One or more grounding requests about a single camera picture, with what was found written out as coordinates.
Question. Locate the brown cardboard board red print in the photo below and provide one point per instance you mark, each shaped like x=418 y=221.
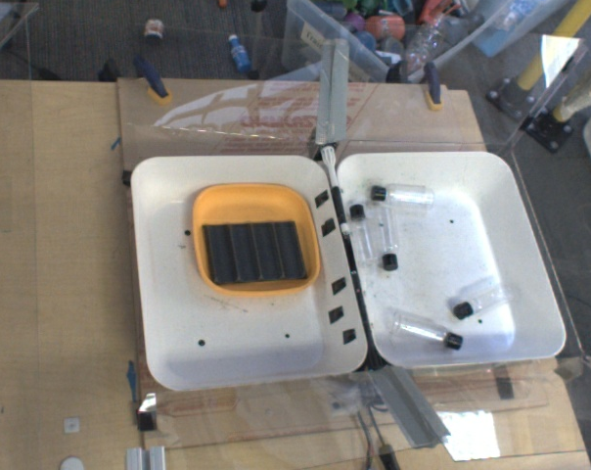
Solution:
x=403 y=115

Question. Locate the clear plastic storage bin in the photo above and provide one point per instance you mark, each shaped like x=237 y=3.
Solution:
x=511 y=32
x=305 y=32

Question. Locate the orange bowl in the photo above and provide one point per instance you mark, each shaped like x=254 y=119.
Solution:
x=251 y=203

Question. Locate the black ridged insert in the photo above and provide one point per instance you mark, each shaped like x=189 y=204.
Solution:
x=254 y=252

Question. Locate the blue bottle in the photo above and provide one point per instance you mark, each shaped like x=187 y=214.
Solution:
x=240 y=54

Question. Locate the white plastic tray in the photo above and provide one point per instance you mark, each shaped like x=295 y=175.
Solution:
x=237 y=331
x=471 y=243

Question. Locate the clear plastic bottle black cap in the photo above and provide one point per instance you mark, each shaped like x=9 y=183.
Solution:
x=408 y=195
x=464 y=310
x=453 y=341
x=389 y=262
x=357 y=212

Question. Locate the small can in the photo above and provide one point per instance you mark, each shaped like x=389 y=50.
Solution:
x=154 y=30

